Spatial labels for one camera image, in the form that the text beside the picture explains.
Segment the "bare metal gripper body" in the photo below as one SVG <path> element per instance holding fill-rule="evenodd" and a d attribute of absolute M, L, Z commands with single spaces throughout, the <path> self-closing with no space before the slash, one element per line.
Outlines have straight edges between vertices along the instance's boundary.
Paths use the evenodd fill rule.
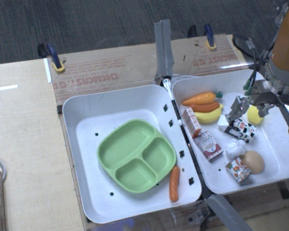
<path fill-rule="evenodd" d="M 263 80 L 257 80 L 248 96 L 251 105 L 257 107 L 259 104 L 275 104 L 289 106 L 289 74 L 281 78 L 267 76 Z"/>

